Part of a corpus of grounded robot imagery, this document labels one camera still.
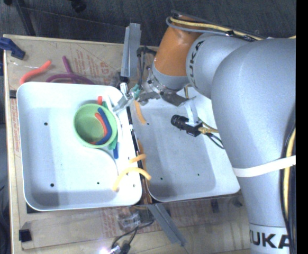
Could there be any red-orange bent tube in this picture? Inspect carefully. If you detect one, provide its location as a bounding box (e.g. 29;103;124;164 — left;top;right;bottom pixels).
19;60;52;86

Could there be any red curved tube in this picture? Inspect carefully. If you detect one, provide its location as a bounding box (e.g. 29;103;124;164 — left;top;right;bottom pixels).
90;112;108;146

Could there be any brown cardboard board red print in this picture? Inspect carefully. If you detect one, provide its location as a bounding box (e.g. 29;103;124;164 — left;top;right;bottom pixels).
3;34;251;254

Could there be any purple tube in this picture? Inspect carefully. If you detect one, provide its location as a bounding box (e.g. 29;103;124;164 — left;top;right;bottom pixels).
46;56;95;86

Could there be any long yellow curved tube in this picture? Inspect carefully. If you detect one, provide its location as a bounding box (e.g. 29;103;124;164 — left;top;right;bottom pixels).
112;167;152;193

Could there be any short yellow tube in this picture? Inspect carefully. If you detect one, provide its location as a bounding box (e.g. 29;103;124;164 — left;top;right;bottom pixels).
128;153;147;165

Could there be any green tube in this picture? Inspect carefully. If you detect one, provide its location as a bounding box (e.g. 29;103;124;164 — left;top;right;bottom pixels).
102;101;119;151

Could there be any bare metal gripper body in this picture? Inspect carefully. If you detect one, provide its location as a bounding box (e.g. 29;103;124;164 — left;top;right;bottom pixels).
137;79;196;107

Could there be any green bowl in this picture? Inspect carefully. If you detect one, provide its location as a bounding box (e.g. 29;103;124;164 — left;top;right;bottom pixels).
73;103;119;149

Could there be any orange tube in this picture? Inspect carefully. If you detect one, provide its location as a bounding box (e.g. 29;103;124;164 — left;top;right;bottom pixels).
133;100;147;125

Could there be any black cylinder on white bracket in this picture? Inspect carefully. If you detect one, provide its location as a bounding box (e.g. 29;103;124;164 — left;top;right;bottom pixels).
170;102;204;138

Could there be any thin black and white rod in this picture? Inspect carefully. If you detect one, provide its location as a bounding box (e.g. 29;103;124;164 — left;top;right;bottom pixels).
126;106;147;170

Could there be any white plastic tray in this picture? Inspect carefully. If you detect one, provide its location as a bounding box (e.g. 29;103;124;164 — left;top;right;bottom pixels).
16;81;143;212
129;87;241;203

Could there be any blue curved tube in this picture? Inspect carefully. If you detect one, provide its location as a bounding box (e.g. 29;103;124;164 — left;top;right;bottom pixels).
95;107;114;146

